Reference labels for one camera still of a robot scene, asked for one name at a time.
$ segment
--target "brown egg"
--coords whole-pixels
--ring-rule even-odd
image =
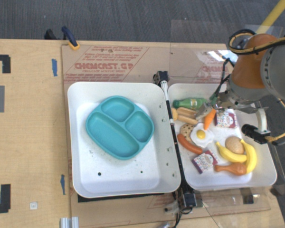
[[[240,142],[241,139],[236,136],[228,137],[225,141],[225,147],[236,154],[243,154],[245,152],[244,145]]]

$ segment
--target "green bottle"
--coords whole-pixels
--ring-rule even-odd
[[[207,102],[204,98],[187,98],[173,101],[173,106],[174,108],[186,107],[188,109],[198,110],[204,102]]]

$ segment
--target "teal plate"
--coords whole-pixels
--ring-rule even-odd
[[[85,124],[92,140],[120,160],[136,156],[154,132],[152,119],[123,96],[105,99],[90,113]]]

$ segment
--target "red package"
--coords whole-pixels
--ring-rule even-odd
[[[228,110],[223,113],[216,113],[214,124],[217,127],[236,128],[238,125],[237,117],[234,113]]]
[[[212,169],[213,166],[218,163],[218,158],[211,150],[207,150],[203,154],[195,157],[192,160],[192,163],[199,173],[202,174],[203,172]]]

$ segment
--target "toy food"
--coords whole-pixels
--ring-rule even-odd
[[[245,152],[245,148],[244,145],[241,143],[241,139],[236,136],[228,137],[225,140],[225,147],[236,154],[244,154]]]
[[[247,167],[243,163],[232,163],[230,165],[215,165],[215,171],[229,171],[237,176],[242,176],[247,173]]]
[[[192,139],[190,138],[190,134],[193,130],[194,126],[192,124],[184,124],[183,126],[181,126],[180,128],[180,133],[182,135],[184,135],[185,139],[193,144]]]
[[[205,116],[205,119],[204,119],[204,129],[205,130],[207,130],[209,128],[210,123],[214,119],[216,113],[217,113],[217,111],[213,108],[211,110],[211,112]]]
[[[150,141],[154,123],[126,97],[114,95],[101,102],[86,118],[88,136],[111,156],[128,160]]]
[[[188,142],[185,138],[184,135],[182,135],[181,133],[177,135],[177,140],[180,142],[180,144],[186,148],[187,150],[195,153],[195,154],[202,154],[203,153],[203,149]]]
[[[212,169],[213,166],[218,163],[218,158],[211,150],[207,150],[203,154],[195,157],[192,160],[192,163],[198,172],[202,174],[203,172]]]
[[[196,145],[205,148],[213,141],[214,133],[211,130],[205,130],[204,124],[199,123],[193,128],[190,137]]]
[[[172,108],[172,116],[173,120],[179,120],[181,122],[185,122],[192,125],[196,125],[198,123],[198,120],[196,119],[179,114],[175,108]]]
[[[175,108],[186,107],[188,109],[198,110],[204,102],[207,102],[204,98],[187,98],[173,101],[173,106]]]
[[[246,166],[247,166],[247,173],[250,173],[254,170],[254,168],[257,165],[257,153],[255,148],[246,143],[244,140],[241,140],[241,143],[244,145],[246,155],[247,155],[247,161],[246,161]]]
[[[237,128],[237,124],[237,116],[231,111],[231,109],[226,110],[223,113],[216,113],[215,115],[214,125],[217,127]]]
[[[226,159],[227,161],[230,162],[239,162],[239,163],[243,163],[245,161],[247,161],[247,156],[244,154],[235,154],[233,152],[231,152],[229,149],[227,149],[226,147],[220,145],[219,142],[215,143],[218,147],[219,153],[220,155]]]
[[[187,116],[187,117],[190,117],[193,119],[195,119],[195,115],[197,113],[196,111],[185,108],[185,107],[179,107],[179,108],[177,108],[176,111],[179,115]]]

